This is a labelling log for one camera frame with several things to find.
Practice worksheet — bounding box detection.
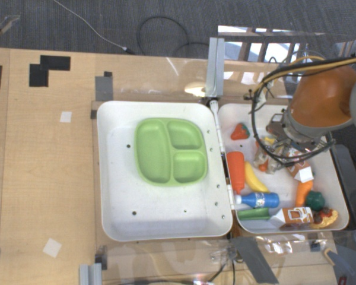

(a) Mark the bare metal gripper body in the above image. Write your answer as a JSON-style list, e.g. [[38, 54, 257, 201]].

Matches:
[[273, 132, 319, 160]]

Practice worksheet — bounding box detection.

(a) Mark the yellow banana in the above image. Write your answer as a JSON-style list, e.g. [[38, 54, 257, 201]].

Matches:
[[244, 161, 271, 194]]

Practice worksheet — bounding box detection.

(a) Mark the white plastic tray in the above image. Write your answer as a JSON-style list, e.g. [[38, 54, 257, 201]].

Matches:
[[218, 103, 350, 235], [96, 100, 234, 243]]

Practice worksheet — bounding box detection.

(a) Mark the brown and white carton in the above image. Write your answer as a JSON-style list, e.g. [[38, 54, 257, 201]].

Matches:
[[285, 148, 315, 183], [269, 207, 315, 230]]

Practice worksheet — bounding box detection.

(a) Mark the orange bottle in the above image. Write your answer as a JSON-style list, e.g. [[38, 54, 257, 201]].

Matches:
[[226, 151, 246, 195]]

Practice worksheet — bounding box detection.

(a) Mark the red strawberry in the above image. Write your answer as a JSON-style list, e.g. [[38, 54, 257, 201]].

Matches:
[[230, 122, 251, 141]]

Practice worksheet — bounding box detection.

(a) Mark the blue bottle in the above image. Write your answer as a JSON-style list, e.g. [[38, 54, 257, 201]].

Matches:
[[234, 192, 281, 210]]

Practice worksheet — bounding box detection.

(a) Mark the orange carrot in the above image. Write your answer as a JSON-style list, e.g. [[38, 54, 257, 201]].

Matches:
[[295, 179, 314, 208]]

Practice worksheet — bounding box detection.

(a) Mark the green broccoli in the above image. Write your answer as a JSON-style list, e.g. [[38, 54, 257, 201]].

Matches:
[[305, 190, 326, 212]]

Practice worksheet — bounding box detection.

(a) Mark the green cucumber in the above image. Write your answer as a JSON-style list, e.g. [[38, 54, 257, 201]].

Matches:
[[237, 208, 272, 221]]

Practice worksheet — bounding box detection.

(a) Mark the yellow pasta with red sauce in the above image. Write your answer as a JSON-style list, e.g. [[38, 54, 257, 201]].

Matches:
[[310, 207, 339, 230]]

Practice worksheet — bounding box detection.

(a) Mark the green divided plate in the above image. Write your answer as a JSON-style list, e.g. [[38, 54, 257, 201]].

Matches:
[[133, 117, 209, 187]]

